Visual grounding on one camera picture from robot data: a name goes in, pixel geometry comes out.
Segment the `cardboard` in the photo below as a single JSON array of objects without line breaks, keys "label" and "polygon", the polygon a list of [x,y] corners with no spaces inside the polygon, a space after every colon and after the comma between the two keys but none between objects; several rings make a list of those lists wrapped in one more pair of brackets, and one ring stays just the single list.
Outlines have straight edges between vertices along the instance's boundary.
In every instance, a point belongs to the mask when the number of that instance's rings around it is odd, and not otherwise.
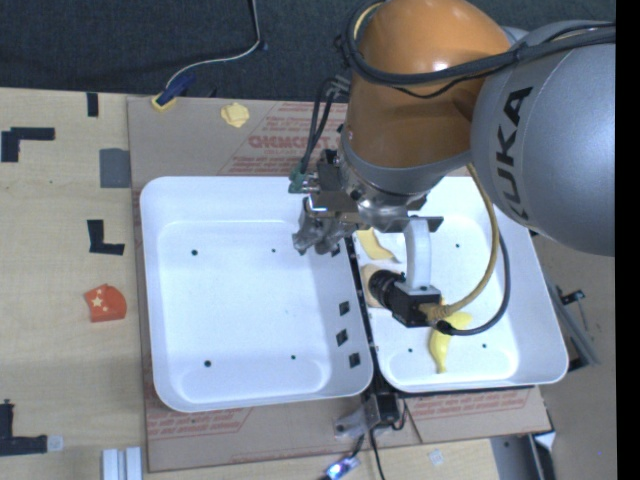
[{"label": "cardboard", "polygon": [[[229,124],[221,111],[239,103],[249,116]],[[183,414],[155,394],[147,323],[139,197],[160,176],[288,176],[301,158],[312,104],[306,102],[180,98],[159,113],[150,97],[127,101],[138,299],[141,320],[148,466],[151,472],[347,453],[353,442],[333,424],[359,397],[248,409]],[[334,104],[312,157],[335,148],[346,105]],[[409,422],[388,431],[378,446],[397,447],[551,429],[537,387],[439,394],[407,400]]]}]

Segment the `banana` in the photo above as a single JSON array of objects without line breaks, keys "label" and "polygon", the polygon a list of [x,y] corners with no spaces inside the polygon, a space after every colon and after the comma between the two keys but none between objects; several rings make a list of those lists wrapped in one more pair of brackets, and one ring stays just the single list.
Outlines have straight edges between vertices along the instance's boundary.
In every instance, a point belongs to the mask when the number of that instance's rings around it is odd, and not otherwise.
[{"label": "banana", "polygon": [[[445,320],[456,329],[465,329],[469,323],[471,323],[471,318],[472,316],[469,313],[456,311],[453,315],[445,318]],[[431,329],[431,336],[429,337],[429,352],[436,362],[437,373],[444,373],[447,371],[445,362],[451,338],[453,338],[453,336]]]}]

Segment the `black fabric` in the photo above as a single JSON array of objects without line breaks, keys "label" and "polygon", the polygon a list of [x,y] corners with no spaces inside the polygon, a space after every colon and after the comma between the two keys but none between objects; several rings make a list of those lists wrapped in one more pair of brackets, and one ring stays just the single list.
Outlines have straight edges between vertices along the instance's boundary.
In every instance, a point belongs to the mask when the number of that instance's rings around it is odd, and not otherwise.
[{"label": "black fabric", "polygon": [[[195,70],[189,95],[312,100],[340,71],[332,42],[362,0],[256,0],[264,48]],[[531,30],[566,19],[614,20],[616,0],[468,0]],[[159,93],[195,61],[254,42],[247,0],[0,0],[0,86]]]}]

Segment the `white plastic tray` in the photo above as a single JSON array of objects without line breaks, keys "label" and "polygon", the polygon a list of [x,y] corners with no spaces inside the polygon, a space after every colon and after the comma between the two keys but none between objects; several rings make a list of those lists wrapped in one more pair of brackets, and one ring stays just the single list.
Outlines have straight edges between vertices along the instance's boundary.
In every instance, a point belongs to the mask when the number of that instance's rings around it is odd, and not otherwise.
[{"label": "white plastic tray", "polygon": [[[382,308],[369,308],[372,332],[383,376],[397,389],[410,392],[453,391],[547,384],[560,380],[568,358],[551,299],[529,232],[496,210],[511,263],[511,297],[505,316],[490,330],[453,337],[447,372],[436,373],[427,343],[428,328],[407,329]],[[471,178],[443,179],[429,194],[418,215],[442,216],[431,234],[431,284],[446,302],[466,296],[482,277],[490,251],[490,224],[484,203]],[[372,261],[356,242],[361,266],[375,263],[404,271],[402,234],[378,234],[381,245],[400,263]],[[473,315],[469,328],[489,320],[502,301],[502,256],[482,294],[462,309]]]},{"label": "white plastic tray", "polygon": [[153,378],[169,407],[350,396],[371,382],[347,253],[298,254],[302,197],[287,187],[286,178],[165,177],[144,188]]}]

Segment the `tan cable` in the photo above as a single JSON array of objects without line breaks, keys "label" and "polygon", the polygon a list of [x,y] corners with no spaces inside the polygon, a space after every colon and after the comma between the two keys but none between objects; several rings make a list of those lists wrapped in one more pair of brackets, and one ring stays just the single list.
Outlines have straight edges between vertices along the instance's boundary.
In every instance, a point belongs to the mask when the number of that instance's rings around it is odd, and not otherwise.
[{"label": "tan cable", "polygon": [[447,318],[452,315],[459,309],[465,307],[466,305],[473,302],[480,293],[485,289],[491,275],[493,274],[493,270],[496,266],[496,261],[498,259],[498,246],[500,244],[500,230],[498,229],[498,219],[496,218],[495,211],[493,210],[493,203],[491,203],[491,199],[489,199],[489,195],[485,192],[484,188],[480,184],[480,180],[478,178],[478,173],[476,172],[475,167],[472,164],[467,164],[467,169],[469,170],[469,174],[473,178],[476,186],[478,187],[478,191],[480,192],[480,196],[482,197],[482,201],[484,202],[485,208],[487,209],[487,213],[489,214],[489,221],[491,223],[491,254],[489,256],[489,263],[487,264],[487,269],[480,279],[478,285],[464,298],[460,299],[458,302],[454,302],[453,304],[420,304],[418,309],[422,311],[425,315],[427,315],[427,320],[432,322],[434,320],[442,320],[443,318]]}]

